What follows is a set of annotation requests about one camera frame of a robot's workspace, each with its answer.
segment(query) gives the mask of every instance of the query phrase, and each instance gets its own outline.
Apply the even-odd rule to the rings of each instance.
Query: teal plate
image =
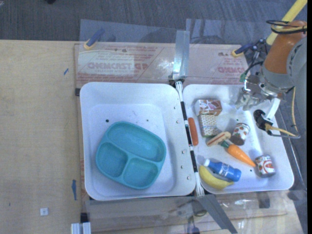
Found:
[[[108,178],[134,189],[157,179],[166,157],[165,143],[152,132],[126,121],[112,124],[96,154],[97,168]]]

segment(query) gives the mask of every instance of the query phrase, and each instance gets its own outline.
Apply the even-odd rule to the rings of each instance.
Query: toy water bottle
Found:
[[[239,181],[242,174],[242,172],[237,168],[233,168],[232,166],[222,162],[212,162],[210,159],[205,160],[204,166],[209,167],[215,173],[234,182]]]

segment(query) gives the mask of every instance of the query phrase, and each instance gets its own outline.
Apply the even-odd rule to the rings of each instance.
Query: soda can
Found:
[[[237,146],[242,146],[244,145],[249,132],[250,127],[247,124],[240,122],[236,124],[230,141]]]
[[[262,155],[255,158],[257,168],[261,177],[270,177],[275,174],[270,155]]]

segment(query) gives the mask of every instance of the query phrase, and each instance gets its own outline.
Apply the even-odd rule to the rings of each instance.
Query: yellow toy banana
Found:
[[[207,185],[210,185],[217,190],[223,190],[225,187],[234,184],[233,181],[227,182],[213,176],[205,166],[199,167],[199,175]]]

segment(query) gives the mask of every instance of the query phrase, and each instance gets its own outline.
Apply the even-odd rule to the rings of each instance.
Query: robotic arm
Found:
[[[269,100],[267,112],[258,109],[253,113],[257,126],[269,135],[274,129],[271,122],[279,104],[285,100],[286,93],[297,93],[297,106],[300,116],[307,127],[307,23],[304,21],[272,22],[272,31],[278,33],[260,72],[249,75],[244,80],[236,107],[250,110],[252,107]],[[300,137],[287,132],[289,137]]]

